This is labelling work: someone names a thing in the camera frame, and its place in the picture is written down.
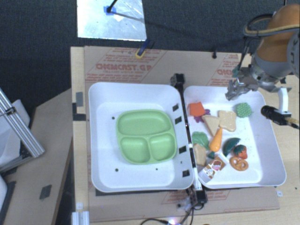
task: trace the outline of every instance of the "orange block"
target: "orange block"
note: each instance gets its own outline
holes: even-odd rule
[[[205,109],[202,105],[201,102],[199,103],[191,103],[189,105],[189,113],[192,115],[192,116],[196,116],[196,117],[199,117],[199,116],[202,116],[205,114]]]

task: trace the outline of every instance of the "wooden surface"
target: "wooden surface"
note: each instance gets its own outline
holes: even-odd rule
[[[79,65],[83,64],[83,48],[74,47],[71,49],[72,61]],[[83,75],[77,74],[77,71],[72,71],[72,76],[77,81],[83,82]],[[292,116],[299,119],[299,79],[295,76],[289,76],[287,78],[287,85],[293,87],[289,93],[289,111],[292,112]],[[278,107],[277,94],[270,94],[263,90],[260,92],[264,95],[266,104]],[[84,133],[85,122],[76,122],[75,130],[78,131],[77,137],[85,138]],[[280,209],[279,210],[266,210],[255,212],[240,212],[240,213],[228,213],[228,214],[213,214],[213,215],[199,215],[194,217],[193,224],[211,224],[211,225],[265,225],[265,224],[298,224],[300,221],[300,159],[299,159],[299,130],[291,127],[283,127],[273,124],[274,133],[278,142],[278,146],[282,155],[283,162],[285,164],[287,179],[285,184],[277,187],[277,191],[282,192],[282,197],[279,197]],[[74,142],[74,151],[82,150],[82,157],[86,155],[86,149],[82,148],[82,142]],[[76,202],[83,202],[84,209],[88,210],[88,197],[87,197],[87,184],[86,180],[82,181],[81,175],[85,177],[87,171],[86,159],[80,157],[79,160],[75,160],[77,166],[75,172],[75,183],[77,184],[77,190],[75,194]],[[93,225],[138,225],[143,220],[127,220],[127,221],[112,221],[93,223]],[[147,222],[147,225],[156,225],[157,222]]]
[[[16,187],[4,225],[55,224],[71,156],[71,90],[39,106],[31,130],[46,152],[5,177],[16,181]],[[48,185],[50,196],[39,199]]]

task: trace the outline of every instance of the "green plate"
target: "green plate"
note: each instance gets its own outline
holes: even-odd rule
[[[177,143],[172,121],[161,110],[124,112],[117,119],[116,130],[121,153],[130,163],[160,163],[176,154]]]

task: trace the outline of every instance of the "white tray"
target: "white tray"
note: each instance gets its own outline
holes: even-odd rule
[[[242,188],[278,186],[285,182],[286,173],[280,156],[277,141],[271,126],[271,121],[261,115],[261,108],[265,101],[260,92],[249,92],[241,95],[237,100],[227,101],[227,88],[191,86],[184,92],[188,108],[190,103],[201,102],[205,109],[210,109],[213,116],[218,116],[219,110],[234,111],[234,107],[247,102],[253,111],[248,118],[236,119],[236,131],[229,132],[223,129],[222,145],[231,137],[240,138],[239,144],[247,147],[247,162],[249,168],[239,172],[226,165],[212,180],[202,184],[208,188]],[[205,132],[211,140],[210,133],[202,122],[197,123],[192,116],[188,116],[191,135],[194,131]]]
[[[194,175],[188,137],[180,95],[174,87],[99,82],[89,90],[89,107],[91,177],[98,190],[172,190],[191,186]],[[122,156],[117,141],[116,121],[123,112],[136,109],[158,109],[171,118],[177,140],[177,153],[173,159],[157,164],[135,165]],[[181,122],[175,124],[175,119],[179,117]]]

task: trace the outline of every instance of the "cardboard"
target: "cardboard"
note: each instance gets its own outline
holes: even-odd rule
[[[84,48],[84,61],[76,61],[74,64],[80,66],[84,63],[84,74],[76,75],[75,79],[77,82],[85,83],[85,89],[79,90],[83,86],[77,84],[73,95],[78,92],[85,94],[87,118],[89,117],[87,94],[93,83],[105,81],[168,84],[173,74],[184,73],[185,87],[190,85],[227,86],[228,81],[231,80],[231,71],[239,63],[240,57],[236,53],[218,53],[217,58],[213,59],[209,52],[146,50],[144,57],[137,60],[135,52],[136,49],[133,48]],[[74,69],[82,72],[80,67]],[[90,179],[88,119],[86,125],[89,200],[88,206],[84,204],[83,207],[90,211],[90,222],[184,215],[184,211],[178,209],[177,204],[187,197],[186,191],[130,194],[97,192]],[[195,214],[279,209],[274,187],[211,190],[207,192],[207,195],[208,202],[205,207],[201,211],[196,211]]]

